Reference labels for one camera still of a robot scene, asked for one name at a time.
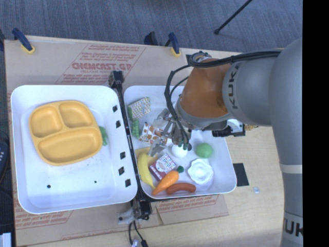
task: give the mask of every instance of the black hole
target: black hole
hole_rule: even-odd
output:
[[[124,167],[119,168],[119,175],[122,175],[124,173]]]
[[[132,183],[130,182],[130,179],[127,179],[125,181],[125,187],[129,187]]]

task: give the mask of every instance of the cardboard sheet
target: cardboard sheet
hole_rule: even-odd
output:
[[[78,41],[27,36],[35,47],[29,55],[19,41],[5,41],[8,109],[12,139],[10,95],[21,85],[84,84],[107,85],[112,70],[122,70],[123,89],[132,85],[165,85],[171,70],[187,64],[186,55],[199,49],[181,49],[179,58],[169,47]],[[214,58],[235,55],[233,52],[207,51]],[[182,70],[172,85],[191,71]],[[25,246],[92,235],[126,231],[119,225],[117,213],[130,208],[130,203],[62,211],[42,215],[26,212],[17,199],[13,171],[16,244]],[[151,227],[228,215],[223,195],[176,199],[152,203],[153,213],[140,227]]]

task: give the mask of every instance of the green ball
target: green ball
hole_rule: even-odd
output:
[[[200,158],[209,158],[212,155],[212,147],[210,144],[201,143],[196,147],[196,154]]]

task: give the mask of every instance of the brown sausage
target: brown sausage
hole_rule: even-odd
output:
[[[196,186],[190,183],[175,183],[166,189],[167,194],[171,195],[176,191],[186,190],[189,192],[195,192]]]

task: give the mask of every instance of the toy banana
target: toy banana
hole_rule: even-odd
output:
[[[153,185],[153,181],[152,181],[152,176],[149,171],[148,158],[149,155],[147,153],[144,152],[140,153],[137,159],[137,167],[138,167],[140,179],[146,184],[150,185],[152,189],[155,189],[155,186]]]

